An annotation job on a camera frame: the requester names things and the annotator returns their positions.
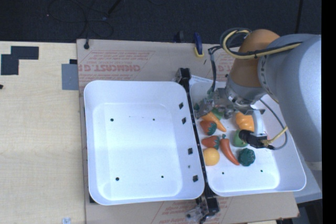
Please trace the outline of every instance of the blue clamp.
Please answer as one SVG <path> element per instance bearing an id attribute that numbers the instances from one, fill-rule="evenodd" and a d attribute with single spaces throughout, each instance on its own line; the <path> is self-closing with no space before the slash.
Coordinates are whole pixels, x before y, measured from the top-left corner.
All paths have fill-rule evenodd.
<path id="1" fill-rule="evenodd" d="M 194 48 L 195 50 L 195 54 L 197 57 L 203 57 L 204 56 L 204 52 L 203 52 L 203 48 L 202 48 L 202 40 L 201 40 L 201 36 L 198 33 L 194 33 L 194 42 L 196 47 Z"/>

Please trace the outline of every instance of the light wood surface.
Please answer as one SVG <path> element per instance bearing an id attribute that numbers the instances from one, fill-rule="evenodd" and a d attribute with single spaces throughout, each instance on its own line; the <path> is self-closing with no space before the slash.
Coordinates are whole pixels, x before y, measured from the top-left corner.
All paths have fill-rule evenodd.
<path id="1" fill-rule="evenodd" d="M 0 223 L 85 223 L 78 91 L 62 90 L 61 65 L 76 44 L 39 46 L 19 75 L 0 76 Z"/>

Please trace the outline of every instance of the brown cardboard sheet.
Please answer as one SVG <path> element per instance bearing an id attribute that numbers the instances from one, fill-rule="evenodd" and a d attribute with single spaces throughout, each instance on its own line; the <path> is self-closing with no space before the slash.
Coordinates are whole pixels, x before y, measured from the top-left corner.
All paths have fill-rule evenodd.
<path id="1" fill-rule="evenodd" d="M 77 40 L 81 135 L 87 224 L 163 224 L 195 223 L 187 221 L 185 213 L 196 206 L 194 200 L 144 202 L 138 204 L 102 206 L 90 202 L 88 190 L 86 128 L 83 90 L 93 80 L 172 81 L 179 68 L 190 68 L 191 74 L 212 79 L 207 49 L 197 57 L 194 44 L 166 42 Z M 217 80 L 225 81 L 233 58 L 224 50 L 215 53 Z M 292 192 L 218 197 L 220 212 L 208 219 L 208 224 L 233 224 L 297 217 L 299 210 Z"/>

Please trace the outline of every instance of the orange fruit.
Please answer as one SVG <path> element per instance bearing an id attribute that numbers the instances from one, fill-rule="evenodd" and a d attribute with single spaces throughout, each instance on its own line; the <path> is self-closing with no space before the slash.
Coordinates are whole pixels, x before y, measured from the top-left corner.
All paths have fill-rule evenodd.
<path id="1" fill-rule="evenodd" d="M 206 166 L 213 166 L 219 162 L 219 152 L 213 147 L 203 150 L 203 157 Z"/>

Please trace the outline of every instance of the wire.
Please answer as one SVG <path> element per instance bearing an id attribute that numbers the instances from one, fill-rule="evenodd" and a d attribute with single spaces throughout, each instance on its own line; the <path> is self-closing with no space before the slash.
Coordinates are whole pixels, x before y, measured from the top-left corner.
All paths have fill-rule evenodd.
<path id="1" fill-rule="evenodd" d="M 237 58 L 237 59 L 252 59 L 252 58 L 257 58 L 260 56 L 264 56 L 264 55 L 270 55 L 270 54 L 276 54 L 278 52 L 282 52 L 282 51 L 286 51 L 286 50 L 291 50 L 294 49 L 296 47 L 298 47 L 301 43 L 293 43 L 293 44 L 286 44 L 284 46 L 281 47 L 277 47 L 277 48 L 266 48 L 263 50 L 256 50 L 256 51 L 249 51 L 249 52 L 233 52 L 231 51 L 228 46 L 227 46 L 227 41 L 232 38 L 234 35 L 237 34 L 245 34 L 246 36 L 249 35 L 251 33 L 251 31 L 248 30 L 240 30 L 240 29 L 235 29 L 231 32 L 229 32 L 226 35 L 222 35 L 220 37 L 220 43 L 222 45 L 222 48 L 226 51 L 227 54 L 229 54 L 230 56 Z"/>
<path id="2" fill-rule="evenodd" d="M 265 107 L 267 107 L 267 109 L 274 115 L 274 117 L 277 119 L 277 121 L 280 123 L 281 127 L 282 127 L 282 131 L 280 133 L 278 133 L 273 139 L 271 140 L 262 140 L 262 142 L 267 146 L 267 148 L 271 149 L 271 150 L 279 150 L 281 148 L 283 148 L 286 144 L 287 144 L 287 140 L 288 140 L 288 135 L 287 135 L 287 126 L 284 126 L 281 122 L 281 120 L 279 119 L 278 115 L 273 111 L 273 109 L 266 104 L 262 99 L 260 99 L 261 103 L 264 104 Z M 279 146 L 279 147 L 274 147 L 271 146 L 270 144 L 277 138 L 279 138 L 281 135 L 285 134 L 285 142 Z"/>

